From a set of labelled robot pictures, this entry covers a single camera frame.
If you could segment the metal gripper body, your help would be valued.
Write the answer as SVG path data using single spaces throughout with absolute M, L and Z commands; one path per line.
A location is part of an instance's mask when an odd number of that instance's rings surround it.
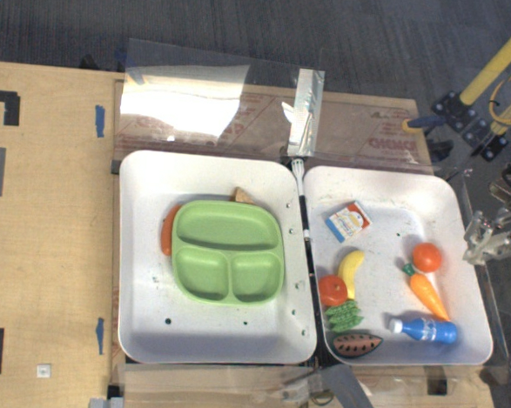
M 502 259 L 511 257 L 511 185 L 505 180 L 496 180 L 490 184 L 489 192 L 501 203 L 492 222 L 493 230 L 488 240 L 486 259 Z

